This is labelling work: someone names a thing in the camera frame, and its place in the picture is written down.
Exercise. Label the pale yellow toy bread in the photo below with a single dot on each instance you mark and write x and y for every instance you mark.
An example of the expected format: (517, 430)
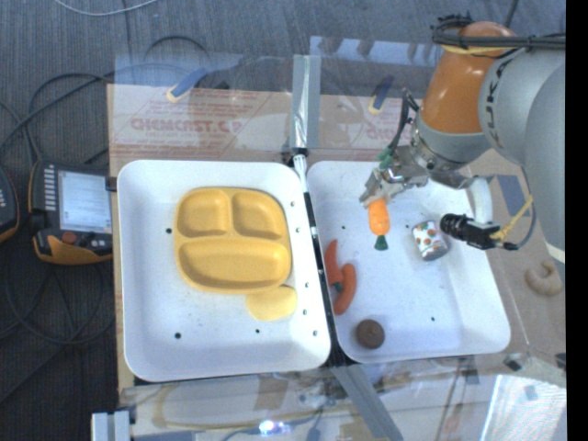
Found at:
(273, 303)

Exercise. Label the brown round biscuit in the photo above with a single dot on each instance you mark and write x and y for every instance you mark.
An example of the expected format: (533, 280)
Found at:
(369, 333)

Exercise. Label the black cylinder on white bracket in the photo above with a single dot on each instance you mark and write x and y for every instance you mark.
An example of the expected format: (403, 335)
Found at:
(466, 230)

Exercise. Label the yellow divided plate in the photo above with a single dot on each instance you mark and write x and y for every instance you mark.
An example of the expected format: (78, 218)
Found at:
(229, 257)

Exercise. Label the white can with red print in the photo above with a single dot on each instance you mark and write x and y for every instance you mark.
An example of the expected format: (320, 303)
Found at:
(430, 241)

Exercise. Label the beige curved toy pastry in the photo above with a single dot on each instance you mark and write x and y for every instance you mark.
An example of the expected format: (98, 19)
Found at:
(544, 283)

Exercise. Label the brown cardboard board red print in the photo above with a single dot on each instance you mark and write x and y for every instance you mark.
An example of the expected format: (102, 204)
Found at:
(193, 127)

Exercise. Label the orange toy sausage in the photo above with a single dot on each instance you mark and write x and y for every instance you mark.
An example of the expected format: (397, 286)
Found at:
(332, 257)
(347, 290)

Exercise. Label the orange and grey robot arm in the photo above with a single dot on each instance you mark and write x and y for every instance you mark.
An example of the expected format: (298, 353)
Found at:
(519, 108)

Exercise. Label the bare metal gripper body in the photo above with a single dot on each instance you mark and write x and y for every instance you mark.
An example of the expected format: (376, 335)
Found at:
(409, 170)

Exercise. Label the orange toy carrot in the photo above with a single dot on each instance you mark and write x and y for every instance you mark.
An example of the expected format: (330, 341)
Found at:
(379, 218)

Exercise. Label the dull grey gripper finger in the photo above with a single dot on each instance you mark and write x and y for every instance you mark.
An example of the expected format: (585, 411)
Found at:
(371, 187)
(391, 189)

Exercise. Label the white plastic tray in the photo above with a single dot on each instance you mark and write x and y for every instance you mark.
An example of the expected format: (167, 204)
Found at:
(413, 301)
(202, 338)

